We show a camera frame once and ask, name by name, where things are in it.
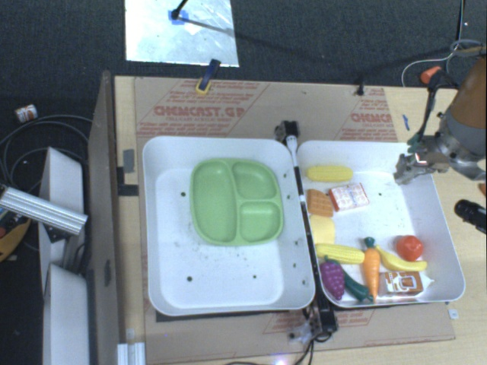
red tomato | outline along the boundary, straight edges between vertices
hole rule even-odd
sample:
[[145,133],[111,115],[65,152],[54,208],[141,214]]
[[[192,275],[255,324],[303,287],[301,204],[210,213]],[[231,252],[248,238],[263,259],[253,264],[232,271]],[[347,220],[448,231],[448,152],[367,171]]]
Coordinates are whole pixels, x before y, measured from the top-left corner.
[[396,251],[406,261],[415,261],[423,253],[423,244],[414,235],[401,236],[396,242]]

toy banana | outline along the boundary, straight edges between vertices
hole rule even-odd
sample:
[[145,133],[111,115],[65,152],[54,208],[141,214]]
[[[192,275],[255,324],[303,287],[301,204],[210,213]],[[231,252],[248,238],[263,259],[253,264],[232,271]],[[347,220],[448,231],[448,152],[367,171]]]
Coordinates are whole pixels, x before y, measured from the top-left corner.
[[380,246],[376,245],[375,248],[380,253],[382,265],[390,271],[424,271],[428,267],[426,261],[409,262],[390,252],[386,252]]

soda can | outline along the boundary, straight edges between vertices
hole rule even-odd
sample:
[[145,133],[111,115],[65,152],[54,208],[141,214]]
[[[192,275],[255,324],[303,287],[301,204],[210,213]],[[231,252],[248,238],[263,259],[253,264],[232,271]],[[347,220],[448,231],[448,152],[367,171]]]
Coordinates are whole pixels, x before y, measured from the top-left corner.
[[30,120],[37,119],[37,108],[33,104],[23,106],[15,110],[15,115],[20,123],[29,122]]

orange carrot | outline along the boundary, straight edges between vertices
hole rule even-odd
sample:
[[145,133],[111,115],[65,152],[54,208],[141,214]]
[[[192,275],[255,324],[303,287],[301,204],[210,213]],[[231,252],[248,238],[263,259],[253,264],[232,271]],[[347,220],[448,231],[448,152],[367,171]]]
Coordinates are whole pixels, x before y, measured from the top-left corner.
[[367,250],[365,250],[364,258],[364,276],[365,283],[368,290],[371,292],[374,302],[379,291],[379,268],[380,268],[380,254],[375,249],[375,239],[368,236],[364,239]]

divided green plate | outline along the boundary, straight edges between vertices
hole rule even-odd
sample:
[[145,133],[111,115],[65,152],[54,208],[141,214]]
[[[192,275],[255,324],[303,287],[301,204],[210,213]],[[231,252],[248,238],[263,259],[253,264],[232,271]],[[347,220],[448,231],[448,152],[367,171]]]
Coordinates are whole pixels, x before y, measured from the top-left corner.
[[227,158],[203,161],[193,170],[190,190],[196,232],[210,243],[255,245],[282,232],[279,185],[262,163]]

